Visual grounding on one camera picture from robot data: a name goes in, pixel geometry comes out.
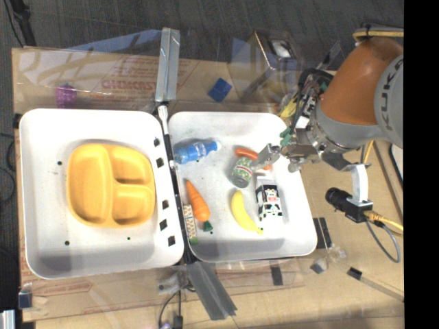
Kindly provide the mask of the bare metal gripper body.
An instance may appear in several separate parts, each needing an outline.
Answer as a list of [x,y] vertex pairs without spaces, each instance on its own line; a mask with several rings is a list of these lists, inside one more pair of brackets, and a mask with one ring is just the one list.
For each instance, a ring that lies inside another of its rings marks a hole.
[[311,127],[290,128],[281,134],[281,154],[293,163],[317,162],[328,147]]

